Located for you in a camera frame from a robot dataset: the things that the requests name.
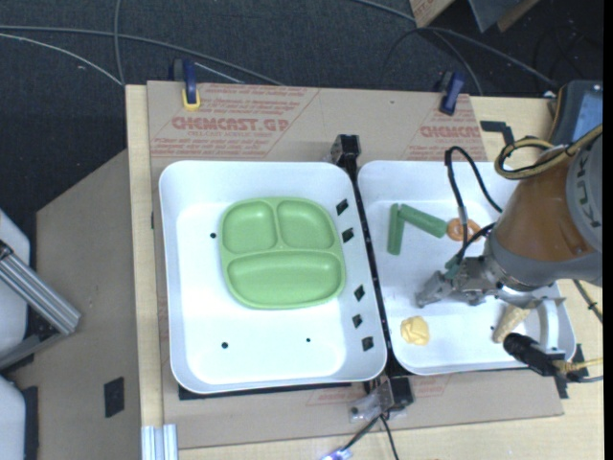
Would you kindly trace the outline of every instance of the wooden table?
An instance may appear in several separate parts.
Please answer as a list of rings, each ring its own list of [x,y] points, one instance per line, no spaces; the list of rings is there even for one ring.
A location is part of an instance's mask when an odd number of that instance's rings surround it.
[[[505,121],[516,138],[527,134],[545,136],[551,114],[545,100],[472,98],[477,119]],[[162,379],[155,287],[154,239],[151,231],[151,178],[148,150],[147,88],[126,88],[127,139],[130,173],[134,282],[140,380],[142,426],[161,426],[164,422]],[[488,156],[493,158],[501,145],[501,135],[484,133]],[[589,287],[601,302],[602,289]],[[586,357],[601,357],[602,327],[570,282],[561,282],[568,296],[567,309],[577,341]],[[602,368],[594,368],[598,375]],[[604,458],[602,382],[574,384],[570,399],[564,401],[561,417],[509,421],[477,425],[455,425],[395,431],[394,439],[401,459],[508,459]],[[221,448],[185,449],[182,460],[305,459],[315,460],[339,448],[348,437],[264,443]],[[385,433],[366,435],[353,448],[354,458],[393,458]]]

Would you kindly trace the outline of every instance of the orange ring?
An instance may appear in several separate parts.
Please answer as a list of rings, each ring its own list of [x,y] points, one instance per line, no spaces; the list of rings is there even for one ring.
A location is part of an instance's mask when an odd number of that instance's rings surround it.
[[[481,227],[472,219],[469,219],[466,225],[468,229],[467,240],[470,240],[474,234],[481,230]],[[459,218],[454,218],[447,224],[447,235],[451,240],[457,242],[461,242],[464,239],[464,228]]]

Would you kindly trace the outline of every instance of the dark background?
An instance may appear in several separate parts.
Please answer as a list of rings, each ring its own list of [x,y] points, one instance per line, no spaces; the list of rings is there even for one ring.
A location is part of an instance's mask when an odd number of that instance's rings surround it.
[[[370,0],[410,13],[408,0]],[[505,33],[481,33],[467,0],[431,26],[477,39],[555,84],[453,37],[488,96],[542,97],[575,79],[603,77],[604,0],[541,0]],[[112,32],[117,0],[0,0],[0,26]],[[120,31],[225,59],[286,85],[433,90],[463,65],[432,33],[349,0],[123,0]],[[87,58],[118,77],[110,36],[0,27]],[[121,40],[126,83],[166,80],[185,53]],[[265,83],[196,60],[245,83]],[[197,69],[199,81],[227,79]],[[476,95],[471,81],[465,91]],[[29,232],[34,214],[125,149],[124,90],[73,57],[0,36],[0,209]]]

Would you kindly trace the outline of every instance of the green divided plate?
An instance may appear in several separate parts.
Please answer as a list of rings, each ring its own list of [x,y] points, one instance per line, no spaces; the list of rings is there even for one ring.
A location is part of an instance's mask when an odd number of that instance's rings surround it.
[[[219,247],[228,289],[248,307],[319,305],[345,285],[334,222],[308,199],[260,197],[233,204],[221,218]]]

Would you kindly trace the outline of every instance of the gray floor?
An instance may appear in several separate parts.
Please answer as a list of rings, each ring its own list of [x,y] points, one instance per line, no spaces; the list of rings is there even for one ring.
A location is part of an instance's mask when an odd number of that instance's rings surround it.
[[[1,26],[111,32],[117,0],[0,0],[0,33],[87,58],[113,76],[109,35],[26,32]],[[410,12],[408,0],[370,0]],[[433,26],[510,54],[556,84],[603,77],[603,0],[541,0],[505,33],[481,33],[467,0]],[[432,33],[406,36],[406,19],[349,0],[124,0],[120,31],[221,58],[288,85],[432,90],[463,65]],[[449,38],[486,95],[541,96],[551,85],[492,53]],[[165,80],[186,52],[121,40],[127,83]],[[125,148],[123,88],[60,52],[0,36],[0,208],[28,231],[35,212]],[[265,83],[197,58],[200,81]],[[477,94],[470,82],[466,91]]]

